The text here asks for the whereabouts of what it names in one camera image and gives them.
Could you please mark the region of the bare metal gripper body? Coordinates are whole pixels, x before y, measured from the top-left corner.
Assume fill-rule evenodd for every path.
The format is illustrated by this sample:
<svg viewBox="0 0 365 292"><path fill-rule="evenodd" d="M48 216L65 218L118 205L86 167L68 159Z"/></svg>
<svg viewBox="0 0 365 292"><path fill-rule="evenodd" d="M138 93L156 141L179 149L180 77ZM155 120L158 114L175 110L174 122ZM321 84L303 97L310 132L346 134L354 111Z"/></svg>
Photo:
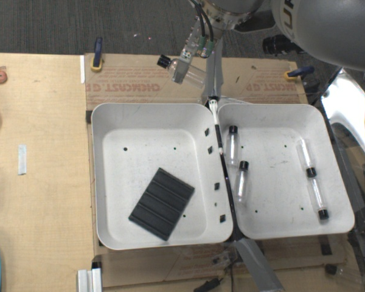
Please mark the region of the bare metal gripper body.
<svg viewBox="0 0 365 292"><path fill-rule="evenodd" d="M236 28L253 15L252 11L232 13L208 1L192 2L191 5L196 11L196 23L180 53L182 60L192 60L195 56L209 58L224 31Z"/></svg>

